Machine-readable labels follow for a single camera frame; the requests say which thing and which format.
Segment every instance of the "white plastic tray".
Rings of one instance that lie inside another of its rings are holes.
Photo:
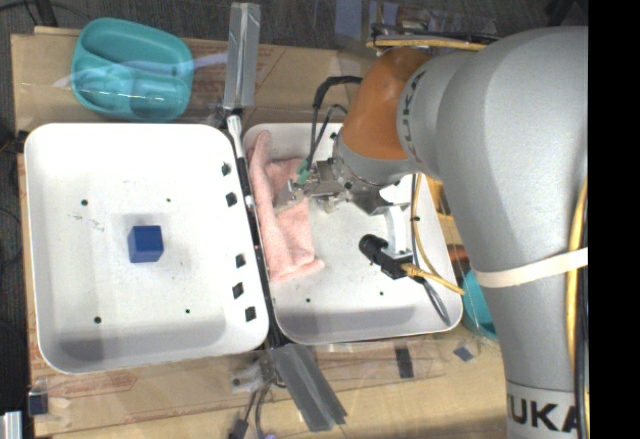
[[[329,135],[340,125],[327,128],[315,159],[331,156]],[[269,130],[273,160],[304,158],[308,154],[309,124],[261,124],[247,131],[245,149],[257,135]],[[383,196],[396,203],[409,202],[411,180],[385,189]],[[428,185],[422,185],[419,199],[420,237],[438,272],[455,283],[453,267],[440,228]],[[407,245],[410,210],[405,211]],[[282,331],[296,343],[314,345],[383,339],[396,336],[435,333],[455,326],[462,317],[462,300],[456,293],[433,283],[447,308],[451,326],[437,314],[424,288],[408,279],[392,280],[370,265],[358,249],[360,238],[372,233],[388,238],[385,219],[370,217],[355,205],[342,204],[327,214],[313,203],[310,207],[311,231],[317,256],[325,262],[321,271],[270,284],[275,315]]]
[[[133,367],[262,343],[264,295],[220,131],[50,124],[29,135],[25,162],[38,340],[54,368]],[[161,226],[159,261],[129,261],[134,225]]]

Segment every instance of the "pink towel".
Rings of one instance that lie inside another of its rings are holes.
[[[271,134],[258,134],[256,145],[248,153],[249,177],[253,186],[264,255],[271,281],[284,281],[309,274],[324,267],[315,256],[309,199],[282,209],[274,209],[273,202],[287,180],[296,178],[296,168],[302,160],[271,161]]]

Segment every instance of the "tape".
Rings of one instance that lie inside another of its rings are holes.
[[[484,288],[508,288],[564,274],[583,268],[588,264],[589,251],[588,247],[585,247],[576,251],[563,252],[518,268],[499,272],[479,272],[474,269],[473,272],[478,284]]]

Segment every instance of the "blue cube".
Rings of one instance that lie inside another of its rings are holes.
[[[160,226],[133,226],[127,241],[131,263],[158,261],[164,252]]]

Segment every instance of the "teal object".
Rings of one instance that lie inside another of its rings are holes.
[[[463,325],[470,331],[477,332],[482,336],[498,339],[487,301],[484,299],[482,288],[478,284],[473,270],[470,270],[464,276],[462,289],[464,290],[464,295],[462,296],[462,304],[464,306]]]
[[[94,112],[170,122],[189,104],[193,71],[193,55],[182,39],[131,21],[99,18],[78,37],[71,88]]]

